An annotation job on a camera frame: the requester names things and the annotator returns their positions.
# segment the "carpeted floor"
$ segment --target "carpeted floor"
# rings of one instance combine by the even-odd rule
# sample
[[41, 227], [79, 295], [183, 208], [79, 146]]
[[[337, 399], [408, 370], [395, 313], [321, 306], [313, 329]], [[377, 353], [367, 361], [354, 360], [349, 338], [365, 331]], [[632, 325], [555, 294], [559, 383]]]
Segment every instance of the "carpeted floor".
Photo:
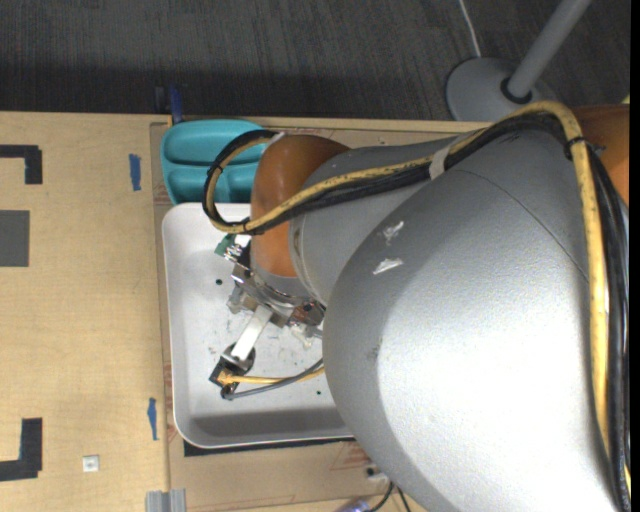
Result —
[[[560, 0], [1, 0], [0, 110], [450, 119], [475, 56], [521, 59]], [[631, 0], [594, 0], [543, 78], [569, 105], [630, 88]]]

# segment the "white tray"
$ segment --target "white tray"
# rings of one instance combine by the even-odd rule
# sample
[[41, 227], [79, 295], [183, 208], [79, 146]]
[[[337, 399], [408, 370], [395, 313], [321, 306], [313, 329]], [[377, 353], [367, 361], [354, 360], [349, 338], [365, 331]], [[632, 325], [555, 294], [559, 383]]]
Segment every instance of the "white tray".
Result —
[[[228, 220], [248, 205], [220, 204]], [[224, 233], [196, 203], [174, 207], [162, 223], [173, 368], [173, 412], [180, 434], [201, 448], [351, 437], [322, 375], [256, 396], [224, 400], [209, 381], [220, 354], [235, 342], [251, 313], [232, 315], [233, 264], [214, 254]], [[256, 343], [251, 375], [288, 376], [322, 357], [319, 339], [306, 349], [288, 330], [269, 324]], [[238, 391], [250, 389], [240, 385]]]

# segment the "gray square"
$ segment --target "gray square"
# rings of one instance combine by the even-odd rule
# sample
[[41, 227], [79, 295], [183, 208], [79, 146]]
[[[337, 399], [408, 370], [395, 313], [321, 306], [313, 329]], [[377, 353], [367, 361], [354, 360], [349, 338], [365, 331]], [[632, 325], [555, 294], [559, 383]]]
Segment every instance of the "gray square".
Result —
[[29, 266], [29, 211], [0, 210], [0, 267]]

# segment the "metal pole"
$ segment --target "metal pole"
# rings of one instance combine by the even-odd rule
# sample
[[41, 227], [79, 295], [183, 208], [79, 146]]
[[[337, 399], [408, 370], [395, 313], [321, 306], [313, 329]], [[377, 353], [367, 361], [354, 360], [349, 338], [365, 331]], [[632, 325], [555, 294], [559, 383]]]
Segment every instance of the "metal pole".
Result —
[[508, 94], [526, 98], [549, 61], [578, 22], [591, 0], [562, 0], [529, 49], [518, 69], [506, 83]]

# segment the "black corner marker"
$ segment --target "black corner marker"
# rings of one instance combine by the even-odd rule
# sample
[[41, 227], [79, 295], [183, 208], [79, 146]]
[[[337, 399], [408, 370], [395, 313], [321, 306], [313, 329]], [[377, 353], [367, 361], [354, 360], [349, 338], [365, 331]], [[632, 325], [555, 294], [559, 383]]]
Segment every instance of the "black corner marker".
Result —
[[0, 144], [0, 158], [24, 158], [25, 185], [42, 185], [42, 150], [38, 146]]
[[22, 420], [17, 460], [0, 462], [0, 482], [38, 478], [42, 471], [42, 418]]

